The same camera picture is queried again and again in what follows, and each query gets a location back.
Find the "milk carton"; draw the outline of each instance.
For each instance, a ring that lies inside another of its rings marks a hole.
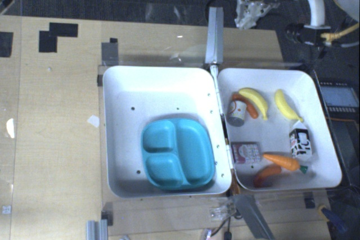
[[[312,155],[312,150],[309,131],[305,125],[300,121],[296,122],[289,136],[292,157],[302,161],[309,160]]]

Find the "toy carrot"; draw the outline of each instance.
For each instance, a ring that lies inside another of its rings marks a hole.
[[[281,167],[279,165],[273,164],[266,166],[263,170],[260,170],[254,178],[254,187],[260,188],[263,186],[263,182],[272,175],[277,175],[281,173]]]
[[[266,153],[263,154],[263,157],[290,171],[295,171],[297,169],[300,169],[301,172],[305,174],[308,169],[307,166],[300,166],[299,162],[291,157],[266,154]]]

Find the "yellow cable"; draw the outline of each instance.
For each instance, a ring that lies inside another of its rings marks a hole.
[[[356,23],[355,25],[350,26],[349,28],[347,28],[343,31],[336,32],[336,33],[322,33],[320,36],[321,36],[321,38],[325,38],[325,42],[331,43],[332,41],[339,39],[339,38],[353,32],[354,30],[356,30],[358,28],[359,28],[359,23]]]

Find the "electronic device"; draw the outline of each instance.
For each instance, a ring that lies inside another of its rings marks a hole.
[[[323,79],[320,89],[331,118],[359,123],[359,99],[349,83]]]

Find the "toy banana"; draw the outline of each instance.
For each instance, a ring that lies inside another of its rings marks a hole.
[[[238,93],[245,98],[251,100],[258,107],[258,109],[263,115],[264,120],[268,119],[268,116],[266,114],[268,112],[268,103],[266,102],[264,97],[260,95],[259,92],[251,88],[242,88],[238,91]]]
[[[275,92],[275,103],[277,108],[279,108],[280,112],[288,119],[300,120],[303,122],[304,120],[287,104],[284,93],[281,89],[276,90]]]

